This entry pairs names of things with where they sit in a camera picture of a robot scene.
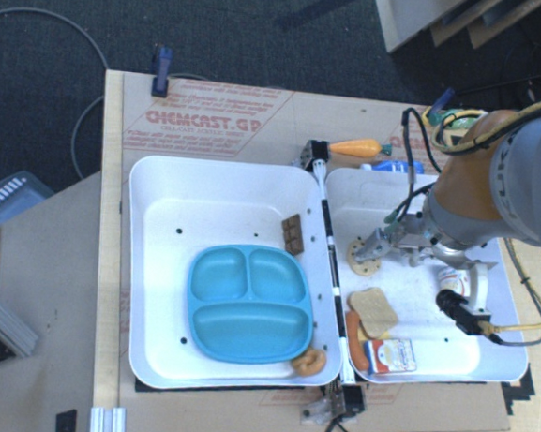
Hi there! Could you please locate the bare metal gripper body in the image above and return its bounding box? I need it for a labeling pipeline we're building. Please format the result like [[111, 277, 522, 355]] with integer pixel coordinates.
[[381, 209, 479, 273]]

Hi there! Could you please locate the round tan biscuit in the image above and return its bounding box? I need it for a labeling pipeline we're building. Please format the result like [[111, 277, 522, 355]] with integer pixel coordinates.
[[343, 235, 385, 279]]

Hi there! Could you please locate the thin black and white rod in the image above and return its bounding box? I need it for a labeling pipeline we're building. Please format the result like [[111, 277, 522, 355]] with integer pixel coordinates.
[[293, 158, 367, 383]]

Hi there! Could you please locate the small white can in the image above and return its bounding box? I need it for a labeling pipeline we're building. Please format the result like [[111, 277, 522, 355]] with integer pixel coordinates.
[[434, 264, 473, 297]]

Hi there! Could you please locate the tan bread slice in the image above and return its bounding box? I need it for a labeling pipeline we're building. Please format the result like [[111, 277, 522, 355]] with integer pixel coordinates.
[[344, 284, 403, 342]]

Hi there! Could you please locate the blue and white bottle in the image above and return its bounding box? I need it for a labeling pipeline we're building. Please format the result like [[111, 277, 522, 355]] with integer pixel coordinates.
[[359, 156, 427, 177]]

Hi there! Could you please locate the brown chocolate bar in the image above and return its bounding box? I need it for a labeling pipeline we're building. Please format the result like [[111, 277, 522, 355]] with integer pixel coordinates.
[[278, 212, 309, 258]]

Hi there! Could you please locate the white plastic tray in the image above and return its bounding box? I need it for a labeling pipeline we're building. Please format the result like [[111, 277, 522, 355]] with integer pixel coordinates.
[[307, 164, 541, 398], [110, 151, 362, 405]]

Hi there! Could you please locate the red and white carton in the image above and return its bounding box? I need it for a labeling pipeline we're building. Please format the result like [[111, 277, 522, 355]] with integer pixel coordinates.
[[360, 335, 421, 380]]

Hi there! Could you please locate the orange carrot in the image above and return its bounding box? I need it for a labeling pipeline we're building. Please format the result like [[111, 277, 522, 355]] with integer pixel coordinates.
[[327, 135, 395, 162]]

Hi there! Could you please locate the orange sausage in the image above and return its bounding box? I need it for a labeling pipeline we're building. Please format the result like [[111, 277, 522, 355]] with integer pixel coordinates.
[[340, 309, 375, 372]]

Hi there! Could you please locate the tan doughnut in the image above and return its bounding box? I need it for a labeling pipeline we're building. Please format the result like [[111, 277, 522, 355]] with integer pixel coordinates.
[[290, 345, 328, 379]]

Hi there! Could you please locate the blue divided plate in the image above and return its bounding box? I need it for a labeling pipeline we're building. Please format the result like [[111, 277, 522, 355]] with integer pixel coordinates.
[[180, 238, 322, 371]]

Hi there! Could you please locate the brown cardboard board red print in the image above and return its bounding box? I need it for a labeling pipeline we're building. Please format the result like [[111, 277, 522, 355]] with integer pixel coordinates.
[[91, 72, 540, 432]]

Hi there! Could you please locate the black cylinder on white bracket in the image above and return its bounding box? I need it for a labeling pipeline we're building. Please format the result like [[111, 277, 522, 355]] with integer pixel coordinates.
[[431, 256, 499, 339]]

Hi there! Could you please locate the black block with thin wires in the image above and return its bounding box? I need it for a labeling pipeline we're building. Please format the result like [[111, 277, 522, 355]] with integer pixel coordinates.
[[322, 380, 368, 421], [298, 138, 332, 174]]

